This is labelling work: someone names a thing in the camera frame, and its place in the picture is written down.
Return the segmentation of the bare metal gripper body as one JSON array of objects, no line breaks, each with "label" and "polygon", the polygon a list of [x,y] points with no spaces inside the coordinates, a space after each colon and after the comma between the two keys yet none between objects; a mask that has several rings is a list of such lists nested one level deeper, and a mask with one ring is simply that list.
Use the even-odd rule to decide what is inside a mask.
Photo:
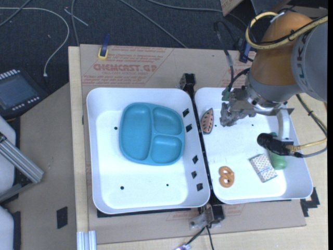
[{"label": "bare metal gripper body", "polygon": [[226,116],[228,119],[242,119],[256,114],[270,115],[280,105],[279,102],[266,100],[253,88],[242,86],[230,92]]}]

